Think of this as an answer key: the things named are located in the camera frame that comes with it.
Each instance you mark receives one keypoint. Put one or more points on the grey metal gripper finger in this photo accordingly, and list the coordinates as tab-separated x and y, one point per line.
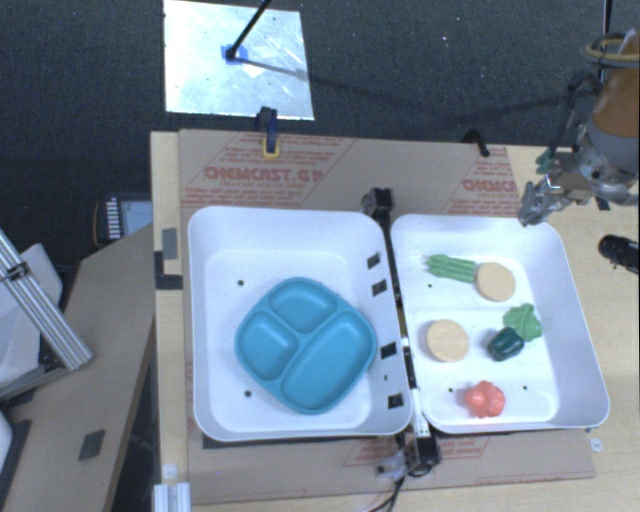
528	206
551	202

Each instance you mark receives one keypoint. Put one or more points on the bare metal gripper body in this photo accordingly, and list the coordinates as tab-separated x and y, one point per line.
590	182

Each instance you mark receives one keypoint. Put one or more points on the tan round biscuit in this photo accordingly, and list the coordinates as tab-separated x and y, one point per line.
446	341
496	282

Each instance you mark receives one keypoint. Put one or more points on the green toy asparagus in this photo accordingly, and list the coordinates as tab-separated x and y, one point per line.
451	267

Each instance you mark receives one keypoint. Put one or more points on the white plastic tray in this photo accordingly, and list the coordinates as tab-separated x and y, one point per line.
565	310
220	240

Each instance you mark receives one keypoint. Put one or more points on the light green toy lettuce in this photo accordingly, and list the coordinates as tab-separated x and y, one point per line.
524	320

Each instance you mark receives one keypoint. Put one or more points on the dark green toy pepper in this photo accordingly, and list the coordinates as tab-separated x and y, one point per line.
505	345

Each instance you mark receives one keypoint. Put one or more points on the thin black and white rod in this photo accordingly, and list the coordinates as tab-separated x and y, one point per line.
398	305

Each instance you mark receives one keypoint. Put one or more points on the brown cardboard board, red print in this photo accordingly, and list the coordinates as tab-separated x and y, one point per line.
320	165

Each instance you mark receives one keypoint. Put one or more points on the blue divided plate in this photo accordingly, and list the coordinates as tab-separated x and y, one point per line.
305	345

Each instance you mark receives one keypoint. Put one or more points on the black cylinder on white bracket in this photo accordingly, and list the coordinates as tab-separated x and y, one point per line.
619	250

